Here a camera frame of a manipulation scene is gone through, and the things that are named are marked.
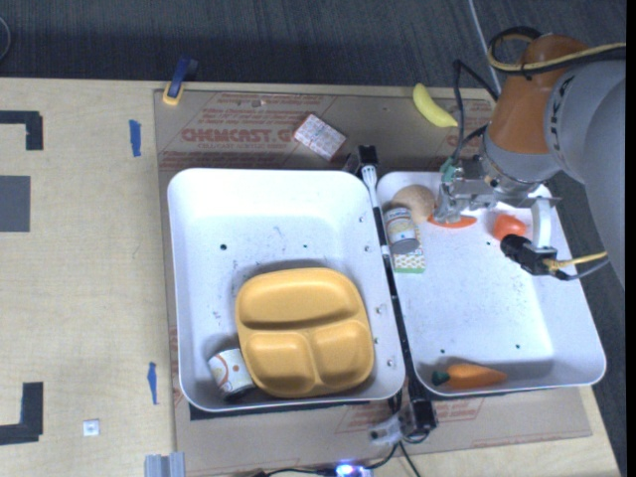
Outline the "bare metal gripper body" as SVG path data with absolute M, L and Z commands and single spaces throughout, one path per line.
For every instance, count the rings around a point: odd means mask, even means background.
M 505 175 L 485 156 L 450 157 L 442 164 L 440 173 L 440 186 L 447 187 L 451 201 L 469 200 L 466 210 L 492 209 L 497 203 L 518 207 L 541 185 L 541 182 L 524 182 Z

